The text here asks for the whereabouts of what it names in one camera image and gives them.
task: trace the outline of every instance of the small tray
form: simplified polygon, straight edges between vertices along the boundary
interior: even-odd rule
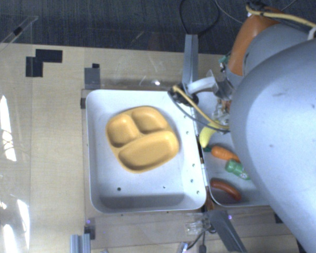
[[[174,158],[179,150],[169,123],[150,106],[116,115],[108,121],[105,133],[121,166],[132,173],[155,169]]]
[[[198,93],[197,96],[199,98],[200,109],[207,115],[211,115],[211,112],[216,105],[216,97],[214,97],[212,92],[201,92]],[[206,123],[206,120],[202,117],[197,116],[197,118]],[[215,144],[235,152],[230,133],[225,135],[221,135],[219,133],[213,134],[210,139],[209,147],[212,147]],[[243,180],[225,170],[225,160],[215,158],[209,152],[204,152],[203,157],[208,181],[210,181],[211,178],[224,181],[225,183],[235,187],[242,196],[241,201],[236,201],[227,192],[211,188],[212,198],[217,204],[229,208],[269,205],[269,202],[261,196],[261,193],[256,188],[252,180]]]

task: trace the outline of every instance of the yellow cable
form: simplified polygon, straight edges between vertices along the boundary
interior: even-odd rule
[[[285,20],[291,20],[309,27],[315,27],[316,23],[310,22],[306,19],[286,14],[286,13],[272,13],[272,12],[264,12],[264,11],[255,11],[250,8],[249,5],[246,5],[246,10],[253,15],[259,15],[259,16],[265,16],[269,18],[278,18],[278,19],[285,19]]]
[[[218,129],[229,129],[229,126],[226,125],[221,125],[215,121],[213,121],[211,118],[209,118],[202,110],[200,110],[200,108],[194,103],[194,101],[192,99],[190,99],[183,90],[181,90],[177,85],[174,85],[172,87],[173,92],[176,92],[178,94],[180,94],[183,98],[185,98],[187,100],[187,102],[189,102],[191,104],[192,107],[194,107],[200,114],[201,116],[203,116],[207,121],[209,121],[210,123],[214,124],[214,128],[218,128]]]

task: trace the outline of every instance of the sausage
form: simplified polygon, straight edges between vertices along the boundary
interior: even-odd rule
[[[227,184],[227,183],[225,183],[223,181],[216,180],[216,179],[211,179],[210,185],[211,185],[212,188],[221,189],[221,190],[227,192],[236,201],[240,201],[241,200],[240,192],[238,192],[238,190],[236,188],[232,187],[231,185],[229,185],[229,184]]]

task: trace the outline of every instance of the metal bracket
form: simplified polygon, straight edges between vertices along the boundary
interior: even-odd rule
[[[226,211],[211,210],[206,213],[228,251],[247,252]]]
[[[198,79],[198,43],[198,35],[185,36],[182,84],[188,96],[187,85]]]
[[[90,253],[90,234],[71,235],[70,253]]]
[[[201,164],[201,170],[202,170],[202,176],[204,178],[205,187],[208,187],[209,186],[209,182],[207,180],[207,170],[206,170],[206,166],[205,166],[204,163]]]
[[[93,64],[92,67],[84,69],[84,87],[87,90],[101,88],[101,70],[99,64]]]

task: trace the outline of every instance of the green toy bottle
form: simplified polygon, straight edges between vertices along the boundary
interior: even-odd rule
[[[244,180],[250,180],[250,177],[244,171],[243,166],[240,163],[236,162],[234,159],[230,159],[229,161],[227,161],[225,170],[234,173],[236,176]]]

